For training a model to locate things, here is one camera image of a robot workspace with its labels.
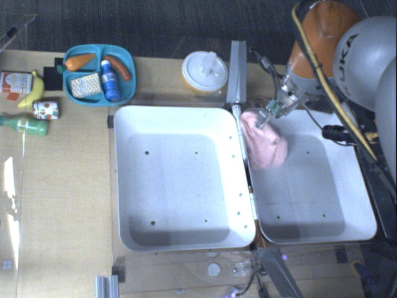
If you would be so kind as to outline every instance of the carrot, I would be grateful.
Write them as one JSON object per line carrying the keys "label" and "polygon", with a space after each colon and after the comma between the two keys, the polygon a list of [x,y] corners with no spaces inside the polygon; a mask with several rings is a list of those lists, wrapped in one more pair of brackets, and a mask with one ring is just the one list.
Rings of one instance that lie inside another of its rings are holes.
{"label": "carrot", "polygon": [[69,57],[65,66],[69,71],[77,71],[95,57],[95,53],[87,53]]}
{"label": "carrot", "polygon": [[131,74],[127,70],[127,68],[120,62],[118,59],[113,57],[112,55],[105,55],[104,60],[108,60],[112,67],[114,67],[121,75],[124,81],[129,81],[131,79]]}

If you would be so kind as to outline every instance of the cup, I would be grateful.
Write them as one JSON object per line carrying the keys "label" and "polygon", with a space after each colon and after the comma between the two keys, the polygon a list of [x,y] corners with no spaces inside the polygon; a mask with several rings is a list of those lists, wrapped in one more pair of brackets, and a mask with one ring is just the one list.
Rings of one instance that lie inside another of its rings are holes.
{"label": "cup", "polygon": [[182,64],[186,87],[197,95],[218,92],[228,80],[228,68],[214,52],[193,52]]}
{"label": "cup", "polygon": [[53,101],[39,101],[33,103],[33,117],[36,119],[58,119],[60,116],[58,104]]}

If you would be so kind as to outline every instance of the pink towel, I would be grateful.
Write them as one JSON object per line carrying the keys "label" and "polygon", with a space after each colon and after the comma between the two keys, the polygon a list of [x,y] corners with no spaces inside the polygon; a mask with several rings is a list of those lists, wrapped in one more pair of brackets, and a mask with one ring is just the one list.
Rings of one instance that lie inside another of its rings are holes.
{"label": "pink towel", "polygon": [[277,134],[269,124],[262,129],[256,128],[256,117],[255,112],[244,112],[241,114],[240,123],[251,169],[269,169],[271,166],[282,165],[288,153],[286,139]]}

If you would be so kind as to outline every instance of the white plastic tray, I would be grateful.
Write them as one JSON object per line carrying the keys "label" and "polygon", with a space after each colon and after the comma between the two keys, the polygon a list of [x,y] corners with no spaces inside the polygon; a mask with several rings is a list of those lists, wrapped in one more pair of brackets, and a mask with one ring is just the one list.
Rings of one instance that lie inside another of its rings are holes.
{"label": "white plastic tray", "polygon": [[114,119],[120,238],[133,251],[238,248],[255,235],[234,117],[126,106]]}
{"label": "white plastic tray", "polygon": [[[335,115],[313,115],[322,126],[340,124]],[[287,139],[288,156],[282,166],[252,172],[266,238],[278,244],[371,239],[377,222],[354,149],[323,139],[306,111],[270,124]]]}

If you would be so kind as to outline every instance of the yellow banana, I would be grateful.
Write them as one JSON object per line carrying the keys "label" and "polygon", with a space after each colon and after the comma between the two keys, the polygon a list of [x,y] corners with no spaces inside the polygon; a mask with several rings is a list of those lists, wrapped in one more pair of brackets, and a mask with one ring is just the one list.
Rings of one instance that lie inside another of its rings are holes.
{"label": "yellow banana", "polygon": [[36,71],[32,72],[33,86],[32,91],[28,96],[21,100],[18,104],[19,108],[31,108],[34,101],[38,101],[44,95],[44,81]]}

